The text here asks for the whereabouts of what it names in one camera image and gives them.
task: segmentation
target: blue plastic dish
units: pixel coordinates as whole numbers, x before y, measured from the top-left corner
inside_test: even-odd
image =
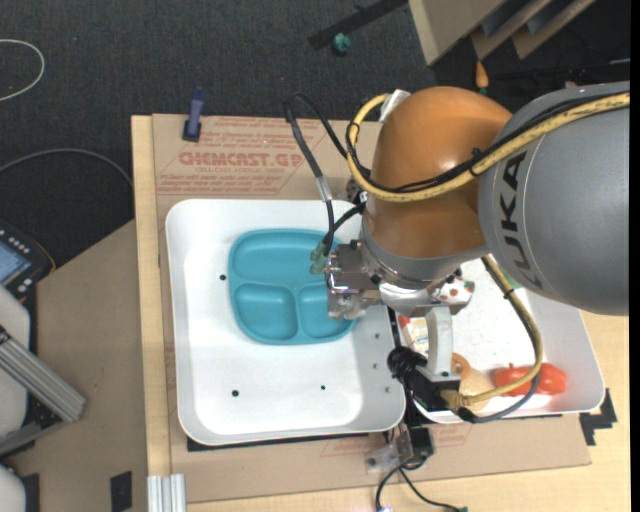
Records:
[[[250,231],[229,254],[229,289],[236,322],[250,338],[274,345],[323,343],[346,335],[354,321],[327,312],[323,274],[310,274],[309,255],[324,233],[303,229]]]

